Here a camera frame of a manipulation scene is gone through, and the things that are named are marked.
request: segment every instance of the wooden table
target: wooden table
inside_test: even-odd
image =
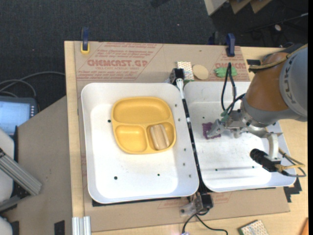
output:
[[[260,48],[260,47],[242,47],[244,59],[261,59],[268,53],[277,51],[276,48]],[[84,202],[83,202],[83,185],[82,185],[82,170],[80,156],[80,137],[79,137],[79,119],[77,115],[77,88],[76,88],[76,71],[75,71],[75,56],[74,42],[65,42],[65,60],[66,60],[66,82],[67,82],[67,110],[68,110],[68,131],[69,131],[69,152],[70,152],[70,172],[71,172],[71,195],[72,195],[72,216],[83,217]],[[284,132],[284,136],[291,155],[298,161],[308,164],[308,125],[307,123],[297,122],[294,120],[280,121],[280,125]],[[304,229],[306,220],[308,219],[308,177],[300,178],[302,191],[299,195],[293,195],[290,203],[290,212],[248,216],[239,218],[229,218],[222,220],[212,220],[207,222],[210,227],[223,228],[228,231],[228,234],[239,234],[238,228],[261,219],[271,235],[299,235]],[[124,229],[107,232],[96,232],[95,235],[146,235],[146,234],[181,234],[183,224],[172,224],[162,226],[152,226],[135,229]],[[190,222],[187,226],[187,231],[193,235],[208,234],[200,222]],[[223,234],[221,232],[210,231],[210,234]]]

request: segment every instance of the phone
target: phone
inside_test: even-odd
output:
[[[38,113],[37,101],[31,97],[0,96],[0,128],[13,137],[20,126]]]

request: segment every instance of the blue clamp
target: blue clamp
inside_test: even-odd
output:
[[[83,27],[82,28],[82,43],[80,45],[80,51],[83,54],[88,54],[90,51],[89,43],[88,43],[88,33],[89,33],[89,28]]]
[[[233,57],[235,56],[235,36],[233,33],[228,33],[226,36],[226,53],[227,56]]]

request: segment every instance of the yellow plate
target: yellow plate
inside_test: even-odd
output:
[[[163,152],[175,144],[176,130],[172,111],[168,104],[158,97],[121,99],[114,103],[111,118],[115,140],[127,153]]]

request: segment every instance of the white tray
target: white tray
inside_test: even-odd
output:
[[[283,176],[278,172],[270,173],[251,159],[249,154],[254,148],[268,152],[267,139],[258,138],[250,133],[244,133],[235,139],[230,131],[225,131],[220,138],[205,139],[202,124],[221,118],[223,84],[223,82],[191,82],[184,88],[204,184],[217,192],[292,185],[295,178]],[[249,84],[236,82],[237,95],[245,93]],[[225,107],[232,101],[231,91],[231,85],[228,83],[224,95]],[[240,101],[236,103],[234,110],[239,108]],[[268,130],[281,132],[278,123],[269,126]],[[288,154],[283,135],[278,139],[279,146]],[[292,169],[289,173],[295,174],[295,170]]]
[[[123,98],[155,96],[171,108],[176,143],[165,152],[128,154],[115,142],[113,104]],[[91,83],[81,93],[88,190],[103,204],[194,194],[199,178],[178,89],[166,83]]]

